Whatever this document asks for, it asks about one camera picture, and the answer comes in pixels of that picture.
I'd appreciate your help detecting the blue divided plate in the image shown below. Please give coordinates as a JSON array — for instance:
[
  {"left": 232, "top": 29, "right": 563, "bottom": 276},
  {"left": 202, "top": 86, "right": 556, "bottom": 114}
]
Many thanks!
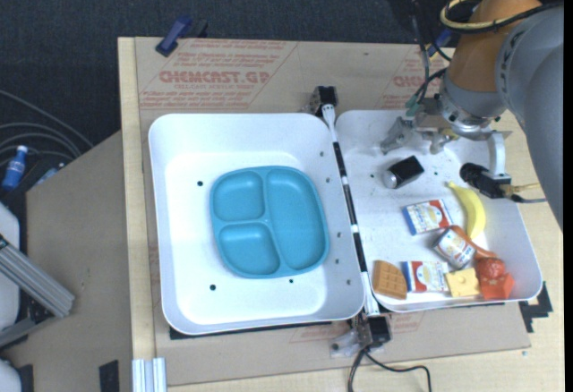
[{"left": 209, "top": 165, "right": 330, "bottom": 280}]

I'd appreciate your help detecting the small white printed can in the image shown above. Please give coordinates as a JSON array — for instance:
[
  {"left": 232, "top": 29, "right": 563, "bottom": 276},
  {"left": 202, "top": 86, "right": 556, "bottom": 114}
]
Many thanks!
[{"left": 432, "top": 226, "right": 477, "bottom": 271}]

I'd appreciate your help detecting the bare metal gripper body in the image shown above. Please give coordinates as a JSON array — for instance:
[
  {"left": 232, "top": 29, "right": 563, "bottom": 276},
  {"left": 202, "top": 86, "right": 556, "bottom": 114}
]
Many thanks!
[{"left": 410, "top": 97, "right": 493, "bottom": 141}]

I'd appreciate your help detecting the brown cardboard board red print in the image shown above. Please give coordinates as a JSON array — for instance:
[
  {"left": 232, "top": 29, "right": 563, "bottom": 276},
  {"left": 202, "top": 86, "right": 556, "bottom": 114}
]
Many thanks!
[{"left": 133, "top": 37, "right": 534, "bottom": 387}]

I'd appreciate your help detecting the white blue red carton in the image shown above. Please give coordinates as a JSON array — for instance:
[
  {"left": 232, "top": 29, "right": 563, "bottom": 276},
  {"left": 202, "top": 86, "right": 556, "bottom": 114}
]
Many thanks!
[
  {"left": 399, "top": 260, "right": 450, "bottom": 294},
  {"left": 401, "top": 199, "right": 455, "bottom": 236}
]

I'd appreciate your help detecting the white plastic tray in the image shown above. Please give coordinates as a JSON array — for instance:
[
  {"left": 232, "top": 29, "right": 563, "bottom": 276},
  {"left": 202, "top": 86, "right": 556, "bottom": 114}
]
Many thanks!
[
  {"left": 147, "top": 112, "right": 366, "bottom": 336},
  {"left": 334, "top": 108, "right": 544, "bottom": 313}
]

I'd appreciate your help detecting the thin black and white rod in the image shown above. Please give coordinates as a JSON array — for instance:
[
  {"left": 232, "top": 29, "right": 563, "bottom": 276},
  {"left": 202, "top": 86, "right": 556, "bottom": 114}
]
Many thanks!
[{"left": 321, "top": 105, "right": 381, "bottom": 316}]

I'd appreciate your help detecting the small black can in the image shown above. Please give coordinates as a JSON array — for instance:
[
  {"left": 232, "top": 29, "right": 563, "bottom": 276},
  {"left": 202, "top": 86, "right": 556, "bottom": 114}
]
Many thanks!
[{"left": 383, "top": 155, "right": 426, "bottom": 191}]

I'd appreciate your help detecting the yellow banana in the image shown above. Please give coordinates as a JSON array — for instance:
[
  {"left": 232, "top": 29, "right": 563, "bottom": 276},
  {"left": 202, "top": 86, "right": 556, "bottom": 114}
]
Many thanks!
[{"left": 446, "top": 180, "right": 488, "bottom": 240}]

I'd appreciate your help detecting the brown waffle biscuit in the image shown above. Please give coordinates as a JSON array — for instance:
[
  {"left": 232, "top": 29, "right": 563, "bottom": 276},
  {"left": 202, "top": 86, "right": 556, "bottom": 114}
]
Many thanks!
[{"left": 372, "top": 260, "right": 409, "bottom": 302}]

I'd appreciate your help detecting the black cylinder on white bracket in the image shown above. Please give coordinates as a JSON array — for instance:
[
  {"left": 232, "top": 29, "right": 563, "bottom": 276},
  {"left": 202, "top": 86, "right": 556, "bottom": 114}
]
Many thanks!
[{"left": 459, "top": 130, "right": 514, "bottom": 200}]

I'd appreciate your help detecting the yellow cheese wedge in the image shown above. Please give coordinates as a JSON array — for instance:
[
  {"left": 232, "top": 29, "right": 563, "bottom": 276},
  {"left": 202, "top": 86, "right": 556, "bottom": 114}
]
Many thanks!
[{"left": 444, "top": 268, "right": 483, "bottom": 299}]

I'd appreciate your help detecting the blue plastic bottle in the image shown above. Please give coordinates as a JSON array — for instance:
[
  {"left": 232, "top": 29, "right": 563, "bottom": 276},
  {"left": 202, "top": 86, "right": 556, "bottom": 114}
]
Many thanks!
[{"left": 1, "top": 145, "right": 30, "bottom": 192}]

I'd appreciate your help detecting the red and orange toy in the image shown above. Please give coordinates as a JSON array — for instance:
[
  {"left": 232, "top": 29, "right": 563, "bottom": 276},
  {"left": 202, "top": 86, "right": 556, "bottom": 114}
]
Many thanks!
[{"left": 474, "top": 256, "right": 517, "bottom": 303}]

